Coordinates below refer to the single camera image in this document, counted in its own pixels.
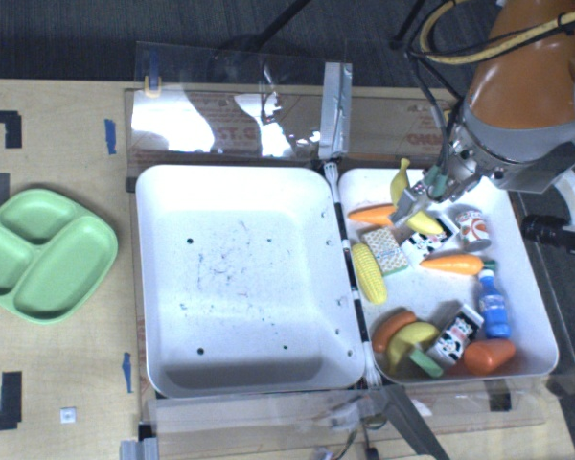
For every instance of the white and orange can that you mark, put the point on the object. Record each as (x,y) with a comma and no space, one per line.
(473,230)

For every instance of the green block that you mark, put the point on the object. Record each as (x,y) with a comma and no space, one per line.
(426,363)

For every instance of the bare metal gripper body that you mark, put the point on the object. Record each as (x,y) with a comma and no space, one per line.
(465,166)

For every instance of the orange carrot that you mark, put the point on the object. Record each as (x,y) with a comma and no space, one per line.
(489,356)
(371,214)
(453,264)

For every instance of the beige patterned packet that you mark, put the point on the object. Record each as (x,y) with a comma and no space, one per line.
(385,249)

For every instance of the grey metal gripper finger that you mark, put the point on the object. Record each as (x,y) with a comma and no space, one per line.
(408,206)

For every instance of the small white square block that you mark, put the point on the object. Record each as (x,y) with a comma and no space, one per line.
(68,415)

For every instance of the green divided plate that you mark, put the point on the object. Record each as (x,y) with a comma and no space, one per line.
(52,261)

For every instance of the cow print milk carton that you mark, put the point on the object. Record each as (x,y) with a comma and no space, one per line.
(455,338)
(426,245)

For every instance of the yellow corn cob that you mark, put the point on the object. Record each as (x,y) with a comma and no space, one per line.
(370,273)

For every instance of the orange sausage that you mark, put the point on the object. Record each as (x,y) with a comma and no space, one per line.
(390,329)

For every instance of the white plastic tray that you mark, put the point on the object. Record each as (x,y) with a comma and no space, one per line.
(249,281)
(436,295)

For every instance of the yellow banana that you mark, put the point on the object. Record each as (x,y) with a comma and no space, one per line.
(398,185)
(407,340)

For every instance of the blue bottle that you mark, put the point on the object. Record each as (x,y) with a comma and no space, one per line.
(493,307)

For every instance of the black cylinder on white bracket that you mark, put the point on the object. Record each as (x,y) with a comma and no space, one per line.
(551,232)

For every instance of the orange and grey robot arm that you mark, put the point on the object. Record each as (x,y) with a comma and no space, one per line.
(522,89)

